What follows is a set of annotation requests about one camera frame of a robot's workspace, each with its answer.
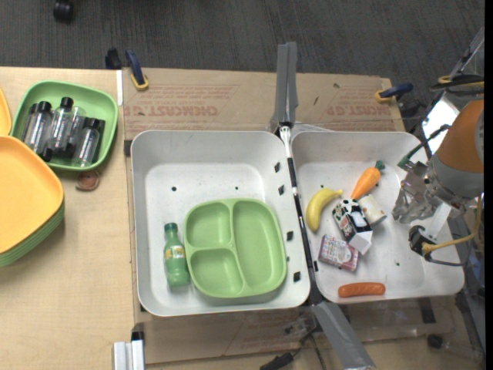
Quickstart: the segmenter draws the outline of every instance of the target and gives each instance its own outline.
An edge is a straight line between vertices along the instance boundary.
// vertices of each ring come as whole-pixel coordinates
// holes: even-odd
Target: gray floor
[[[0,66],[104,69],[114,46],[144,67],[276,70],[277,45],[298,44],[298,72],[376,75],[429,86],[485,24],[485,0],[0,0]]]

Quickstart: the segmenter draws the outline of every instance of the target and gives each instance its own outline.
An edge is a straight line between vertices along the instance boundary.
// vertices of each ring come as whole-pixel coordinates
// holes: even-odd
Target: white plastic tray
[[[418,139],[408,133],[303,132],[293,137],[291,146],[303,211],[321,185],[342,189],[343,197],[349,197],[358,177],[367,167],[374,165],[376,160],[383,160],[386,165],[378,187],[371,193],[387,214],[387,219],[374,228],[372,246],[364,256],[360,256],[357,270],[340,270],[331,264],[317,262],[317,286],[329,301],[354,303],[449,295],[457,293],[464,285],[462,267],[425,261],[409,247],[407,239],[411,226],[394,221],[391,215],[400,182],[406,174],[397,167],[397,163],[418,144]],[[412,160],[424,163],[426,154],[421,150]],[[340,235],[331,214],[336,202],[333,200],[324,209],[317,234],[307,228],[314,261],[318,257],[322,236]],[[426,227],[427,221],[414,224]],[[447,225],[441,230],[438,240],[451,240]],[[442,261],[459,261],[455,246],[440,249],[433,257]],[[387,289],[384,296],[338,297],[337,289],[341,285],[366,281],[384,283]]]
[[[137,288],[148,312],[160,317],[198,315],[294,308],[306,301],[307,262],[285,149],[277,137],[267,132],[151,130],[133,140],[131,154]],[[192,283],[171,291],[163,264],[164,224],[177,223],[183,237],[183,221],[194,206],[238,197],[262,200],[276,214],[289,258],[282,285],[261,297],[243,299],[208,298]],[[293,238],[287,240],[290,231]],[[298,271],[300,280],[295,281]]]

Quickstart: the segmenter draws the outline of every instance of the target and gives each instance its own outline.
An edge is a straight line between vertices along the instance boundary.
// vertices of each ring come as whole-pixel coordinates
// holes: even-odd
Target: bottle label
[[[164,253],[164,259],[167,261],[168,259],[179,259],[185,257],[185,248],[180,245],[173,245],[166,249]]]

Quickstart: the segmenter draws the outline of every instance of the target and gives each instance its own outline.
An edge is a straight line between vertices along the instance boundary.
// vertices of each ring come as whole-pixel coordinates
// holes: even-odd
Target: brown round object
[[[96,170],[82,171],[75,187],[79,190],[94,190],[99,185],[99,173]]]

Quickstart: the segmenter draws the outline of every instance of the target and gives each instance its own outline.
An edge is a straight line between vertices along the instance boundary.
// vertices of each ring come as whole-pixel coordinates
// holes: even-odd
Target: green bottle
[[[178,239],[178,226],[175,223],[164,225],[166,244],[164,246],[164,265],[168,285],[180,287],[190,283],[186,268],[185,247]]]

